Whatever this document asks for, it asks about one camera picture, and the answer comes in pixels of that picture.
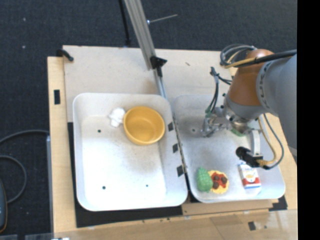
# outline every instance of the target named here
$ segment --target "black clamp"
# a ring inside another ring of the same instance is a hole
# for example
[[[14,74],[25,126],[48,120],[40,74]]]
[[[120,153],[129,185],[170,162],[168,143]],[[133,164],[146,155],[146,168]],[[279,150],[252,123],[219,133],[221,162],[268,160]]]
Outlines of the black clamp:
[[[161,67],[164,64],[166,64],[167,60],[163,59],[163,58],[156,57],[156,56],[152,56],[150,58],[150,61],[151,61],[152,68],[156,69],[156,72],[157,72],[158,76],[162,78],[163,74],[162,74]]]
[[[260,167],[257,160],[262,160],[264,157],[262,155],[252,156],[250,149],[240,146],[235,151],[236,155],[243,161],[245,161],[251,167]]]
[[[74,61],[74,57],[71,57],[70,54],[64,50],[64,49],[58,49],[56,50],[56,54],[55,54],[57,57],[63,57],[66,56],[67,59],[70,61],[70,62],[73,62]]]

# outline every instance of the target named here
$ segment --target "green toy vegetable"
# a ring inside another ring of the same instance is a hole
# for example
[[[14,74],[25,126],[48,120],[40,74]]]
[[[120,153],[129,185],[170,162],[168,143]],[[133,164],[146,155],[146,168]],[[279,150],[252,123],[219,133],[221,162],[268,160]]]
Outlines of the green toy vegetable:
[[[200,167],[196,174],[196,183],[200,191],[208,192],[213,187],[214,183],[208,171]]]

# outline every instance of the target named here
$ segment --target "white tray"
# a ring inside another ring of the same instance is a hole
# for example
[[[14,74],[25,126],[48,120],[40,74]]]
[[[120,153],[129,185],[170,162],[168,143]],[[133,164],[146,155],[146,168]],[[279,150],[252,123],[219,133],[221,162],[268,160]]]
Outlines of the white tray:
[[[283,196],[286,187],[278,166],[270,170],[257,168],[261,181],[260,193],[244,189],[238,171],[241,160],[236,155],[236,149],[239,146],[250,149],[249,137],[236,136],[230,130],[218,131],[210,137],[202,136],[200,130],[204,122],[205,110],[212,98],[211,95],[183,95],[173,102],[172,109],[192,194],[203,203],[278,199]],[[221,96],[217,106],[222,102]],[[254,122],[252,127],[257,129],[259,124]],[[260,134],[260,149],[265,160],[273,158],[273,153],[262,134]],[[227,192],[216,194],[211,191],[199,191],[196,180],[199,167],[224,172],[229,179]]]
[[[163,117],[166,130],[155,144],[130,142],[123,124],[112,127],[108,115],[148,106]],[[90,211],[131,210],[181,205],[188,190],[181,168],[169,102],[155,94],[82,93],[73,101],[76,194]]]

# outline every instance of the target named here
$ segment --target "metal pole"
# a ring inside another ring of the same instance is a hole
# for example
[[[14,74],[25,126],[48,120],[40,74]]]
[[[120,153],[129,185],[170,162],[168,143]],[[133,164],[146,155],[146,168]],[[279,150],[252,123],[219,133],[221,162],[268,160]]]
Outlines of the metal pole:
[[[168,19],[171,19],[171,18],[177,17],[177,16],[178,16],[178,14],[173,14],[173,15],[170,15],[170,16],[162,17],[162,18],[157,18],[157,19],[153,19],[153,20],[147,20],[146,22],[148,23],[148,25],[150,25],[151,23],[168,20]]]
[[[154,43],[151,38],[149,26],[143,10],[141,0],[124,0],[126,8],[128,10],[132,26],[141,48],[143,58],[148,70],[152,70],[153,66],[151,58],[156,57],[156,51]],[[165,87],[163,85],[162,77],[154,70],[154,77],[157,83],[160,95],[167,98]]]
[[[49,214],[50,214],[50,231],[54,231],[54,209],[53,209],[53,188],[52,188],[52,162],[51,162],[51,137],[46,137],[46,159],[48,165],[48,187],[49,187]]]

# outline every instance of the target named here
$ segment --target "red and white carton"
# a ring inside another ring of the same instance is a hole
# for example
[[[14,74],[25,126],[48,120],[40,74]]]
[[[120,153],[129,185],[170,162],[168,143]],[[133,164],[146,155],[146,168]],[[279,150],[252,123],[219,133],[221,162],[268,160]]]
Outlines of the red and white carton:
[[[261,188],[261,182],[256,168],[252,168],[246,163],[241,163],[238,165],[238,169],[244,189]]]

